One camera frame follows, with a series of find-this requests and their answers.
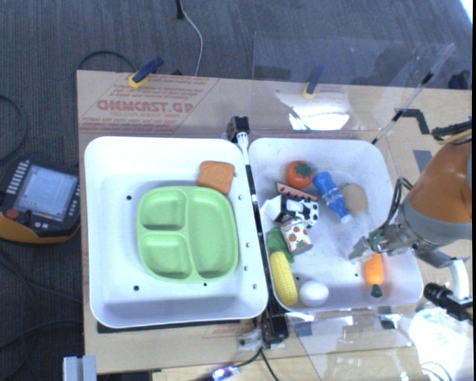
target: black wire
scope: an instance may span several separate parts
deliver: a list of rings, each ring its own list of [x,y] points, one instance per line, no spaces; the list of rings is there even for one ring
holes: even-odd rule
[[[464,140],[464,141],[457,141],[455,143],[450,143],[451,145],[464,145],[464,144],[467,144],[467,143],[470,143],[472,141],[472,137],[471,138],[468,138],[467,140]]]
[[[471,129],[473,126],[472,120],[464,121],[462,123],[448,125],[447,127],[435,127],[430,133],[438,141],[444,140],[444,136],[453,136],[455,134],[463,133]]]
[[[261,356],[263,357],[264,363],[267,365],[268,371],[270,372],[271,376],[274,378],[275,381],[278,381],[277,376],[275,375],[275,373],[274,373],[273,370],[271,369],[270,364],[268,363],[268,360],[267,360],[266,356],[265,356],[264,353],[263,353],[263,349],[260,348],[260,349],[259,349],[259,352],[261,353]]]
[[[259,350],[257,351],[257,353],[256,353],[254,356],[252,356],[251,359],[249,359],[249,360],[247,360],[247,361],[244,361],[242,364],[237,364],[237,365],[234,366],[234,367],[243,367],[243,366],[246,366],[246,365],[252,363],[253,361],[255,361],[255,360],[259,357],[259,355],[261,354],[261,350],[262,350],[262,349],[263,349],[263,348],[260,347]]]
[[[391,201],[388,217],[386,218],[385,222],[379,227],[379,230],[381,231],[390,223],[391,219],[397,212],[398,207],[400,206],[402,197],[402,185],[404,185],[404,179],[402,177],[399,177],[397,179],[397,182],[395,183],[395,189],[393,190],[393,199]]]
[[[247,361],[244,361],[242,364],[237,364],[235,367],[243,367],[243,366],[246,366],[250,363],[252,363],[253,361],[255,361],[259,356],[261,356],[264,360],[264,363],[267,365],[268,367],[268,371],[270,372],[271,376],[274,378],[275,381],[278,381],[278,378],[277,376],[275,375],[275,373],[273,372],[273,370],[271,369],[270,367],[270,364],[268,363],[268,360],[266,358],[266,356],[264,355],[264,352],[263,352],[263,348],[260,347],[259,350],[257,351],[257,353],[252,356],[251,359],[247,360]]]
[[[76,71],[78,71],[80,69],[80,67],[89,59],[91,58],[92,56],[96,56],[96,55],[102,55],[102,54],[110,54],[110,55],[115,55],[115,56],[118,56],[118,58],[124,60],[127,64],[129,64],[129,66],[134,70],[134,71],[137,71],[137,68],[132,64],[132,62],[130,60],[128,60],[125,56],[123,56],[122,54],[118,53],[118,52],[115,52],[115,51],[108,51],[108,50],[99,50],[99,51],[93,51],[93,52],[90,52],[89,54],[87,54],[86,56],[83,57],[83,59],[79,62],[79,65],[78,67],[76,68]]]
[[[44,330],[47,327],[52,327],[52,326],[58,326],[58,325],[82,325],[83,321],[79,319],[58,319],[54,321],[45,321],[43,323],[40,323],[39,325],[35,325],[25,331],[25,335],[29,336],[30,333],[35,333],[40,330]],[[0,344],[0,350],[3,348],[11,345],[12,343],[15,343],[18,339],[21,338],[21,335],[11,337],[8,341],[4,341],[3,343]]]
[[[2,162],[3,160],[9,158],[13,153],[15,153],[16,150],[20,147],[20,145],[25,140],[26,134],[28,132],[28,122],[27,122],[25,112],[14,100],[12,100],[11,98],[8,98],[4,94],[0,94],[0,99],[5,100],[6,102],[9,102],[14,106],[14,108],[16,109],[17,113],[20,116],[20,123],[21,123],[21,132],[18,135],[16,144],[14,144],[14,146],[9,151],[7,151],[5,155],[0,156],[0,162]]]
[[[32,267],[30,269],[30,271],[32,270],[33,268],[33,264],[35,262],[35,259],[33,260],[32,262]],[[26,302],[26,297],[27,295],[31,298],[31,299],[35,299],[34,297],[34,294],[33,294],[33,287],[36,287],[37,289],[41,289],[42,291],[45,291],[45,292],[48,292],[48,293],[51,293],[51,294],[56,294],[56,295],[59,295],[60,297],[62,298],[66,298],[66,299],[69,299],[71,301],[74,301],[74,302],[78,302],[78,303],[82,303],[81,301],[79,301],[77,298],[73,298],[71,297],[70,295],[67,295],[67,294],[64,294],[62,292],[58,292],[58,291],[54,291],[54,290],[51,290],[47,287],[44,287],[42,285],[39,285],[39,284],[36,284],[36,283],[33,283],[33,282],[30,282],[28,281],[25,277],[23,277],[23,275],[21,275],[21,273],[19,272],[19,270],[17,270],[14,265],[12,264],[12,262],[5,256],[5,254],[0,250],[0,265],[2,265],[8,272],[10,272],[11,274],[13,274],[14,276],[16,276],[17,278],[19,278],[22,282],[23,282],[23,286],[24,286],[24,289],[23,289],[23,296],[22,296],[22,299],[21,299],[21,312],[20,312],[20,318],[21,318],[21,334],[17,337],[15,337],[12,341],[6,343],[5,345],[2,345],[0,346],[0,349],[6,347],[7,345],[13,343],[14,341],[16,341],[17,339],[20,340],[21,342],[21,360],[20,362],[9,372],[9,374],[7,374],[6,376],[0,378],[0,381],[2,380],[7,380],[8,378],[10,378],[11,376],[13,376],[14,374],[16,374],[24,365],[27,365],[28,366],[28,369],[30,370],[30,372],[33,374],[33,377],[35,380],[39,381],[39,378],[37,377],[37,374],[36,372],[33,370],[33,366],[31,365],[31,362],[30,362],[30,354],[32,353],[34,347],[35,347],[35,343],[36,343],[36,333],[35,333],[35,330],[33,330],[33,341],[32,341],[32,344],[30,345],[30,347],[28,348],[27,347],[27,344],[26,344],[26,337],[28,335],[28,333],[32,332],[32,330],[25,330],[25,327],[24,327],[24,324],[25,324],[25,302]]]
[[[408,191],[410,191],[413,188],[413,184],[410,181],[408,181],[407,178],[402,177],[402,183]]]

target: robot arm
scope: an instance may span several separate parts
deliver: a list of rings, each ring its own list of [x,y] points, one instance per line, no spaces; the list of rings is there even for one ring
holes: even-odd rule
[[[362,237],[349,255],[354,262],[368,260],[375,252],[394,256],[411,250],[433,267],[450,268],[455,292],[428,284],[424,295],[432,302],[437,300],[440,306],[450,306],[448,313],[459,320],[468,318],[462,311],[472,307],[464,260],[447,256],[440,248],[457,240],[472,240],[472,138],[471,130],[465,129],[468,125],[470,121],[432,131],[443,147],[414,186],[399,178],[386,222],[368,237]],[[434,134],[436,131],[455,134],[451,139],[442,140]],[[401,203],[402,186],[407,186],[410,192]]]

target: toy egg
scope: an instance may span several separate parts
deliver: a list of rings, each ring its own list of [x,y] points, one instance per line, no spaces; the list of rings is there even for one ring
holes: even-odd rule
[[[326,302],[329,296],[329,290],[323,283],[311,279],[301,285],[299,296],[305,305],[316,307]]]

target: green divided plate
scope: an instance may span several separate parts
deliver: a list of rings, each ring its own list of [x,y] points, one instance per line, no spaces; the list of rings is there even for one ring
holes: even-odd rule
[[[140,200],[137,240],[141,263],[158,279],[207,282],[238,264],[232,206],[205,187],[159,187]]]

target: white basin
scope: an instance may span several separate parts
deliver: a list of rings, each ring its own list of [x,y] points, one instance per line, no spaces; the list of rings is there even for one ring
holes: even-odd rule
[[[207,283],[156,279],[140,262],[136,212],[156,187],[195,186],[204,160],[236,175],[227,198],[239,241],[236,269]],[[263,262],[240,150],[218,139],[100,137],[85,150],[90,307],[103,325],[128,328],[253,318],[267,304]]]
[[[367,209],[353,214],[352,220],[344,224],[324,204],[313,184],[304,189],[319,197],[319,220],[308,231],[313,247],[295,256],[290,267],[298,291],[304,282],[313,279],[328,287],[329,296],[321,306],[306,306],[298,299],[296,305],[284,306],[286,309],[311,313],[400,306],[420,299],[423,281],[411,252],[382,255],[385,281],[381,298],[370,295],[370,286],[363,278],[363,263],[352,264],[347,258],[356,241],[377,229],[390,210],[393,185],[384,157],[375,146],[361,140],[259,138],[249,148],[249,159],[260,206],[278,195],[275,183],[286,182],[285,167],[297,160],[307,162],[314,174],[329,172],[338,187],[355,184],[367,194]],[[266,214],[261,215],[261,221],[265,238],[272,228],[279,227]]]

